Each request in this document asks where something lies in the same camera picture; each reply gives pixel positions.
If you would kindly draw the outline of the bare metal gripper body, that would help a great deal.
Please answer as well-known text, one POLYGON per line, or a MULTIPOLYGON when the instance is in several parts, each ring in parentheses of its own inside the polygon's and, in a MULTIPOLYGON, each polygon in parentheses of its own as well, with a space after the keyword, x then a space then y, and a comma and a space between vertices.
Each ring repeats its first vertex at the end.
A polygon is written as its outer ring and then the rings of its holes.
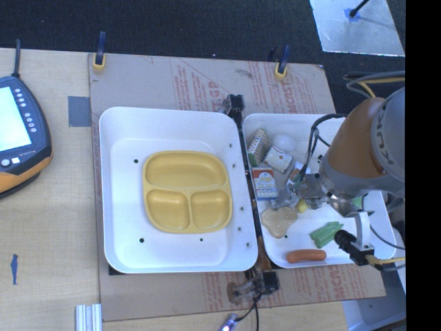
POLYGON ((327 177, 318 173, 306 174, 296 185, 296 194, 306 204, 308 199, 322 199, 325 202, 323 206, 328 205, 342 217, 359 211, 359 203, 354 196, 335 188, 327 177))

